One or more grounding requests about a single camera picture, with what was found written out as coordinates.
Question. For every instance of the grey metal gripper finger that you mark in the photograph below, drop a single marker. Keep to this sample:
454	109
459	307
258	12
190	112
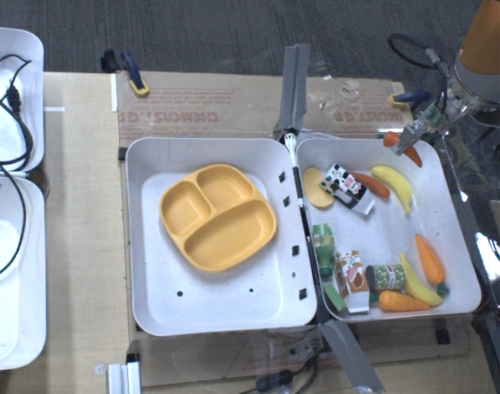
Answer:
402	141

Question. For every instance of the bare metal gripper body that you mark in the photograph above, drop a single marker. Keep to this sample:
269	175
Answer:
459	107

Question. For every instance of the orange carrot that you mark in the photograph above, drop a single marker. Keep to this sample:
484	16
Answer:
430	261
415	158
401	301
374	186

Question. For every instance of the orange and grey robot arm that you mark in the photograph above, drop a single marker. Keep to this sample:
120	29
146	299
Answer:
483	35

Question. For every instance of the yellow banana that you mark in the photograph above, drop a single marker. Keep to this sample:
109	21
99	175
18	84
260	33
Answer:
418	287
397	181

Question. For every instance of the cow print milk carton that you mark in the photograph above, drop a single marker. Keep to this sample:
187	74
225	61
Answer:
348	187

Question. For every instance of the white plastic tray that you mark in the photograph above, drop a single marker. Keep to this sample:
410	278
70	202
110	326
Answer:
385	236
233	298

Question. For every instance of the yellow biscuit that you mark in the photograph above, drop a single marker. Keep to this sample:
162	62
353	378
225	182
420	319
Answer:
314	187

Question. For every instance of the green bottle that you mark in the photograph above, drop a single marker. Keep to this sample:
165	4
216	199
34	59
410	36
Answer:
324	244

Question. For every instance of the green can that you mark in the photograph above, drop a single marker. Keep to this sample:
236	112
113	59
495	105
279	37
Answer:
387	277

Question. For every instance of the brown and white carton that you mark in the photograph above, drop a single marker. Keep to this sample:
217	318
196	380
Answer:
353	281

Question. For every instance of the brown cardboard board red print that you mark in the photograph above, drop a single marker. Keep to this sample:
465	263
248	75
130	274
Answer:
241	109

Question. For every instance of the green cube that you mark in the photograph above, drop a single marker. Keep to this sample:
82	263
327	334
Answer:
335	296

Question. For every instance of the yellow divided plate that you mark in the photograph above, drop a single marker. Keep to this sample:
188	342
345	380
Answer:
229	236

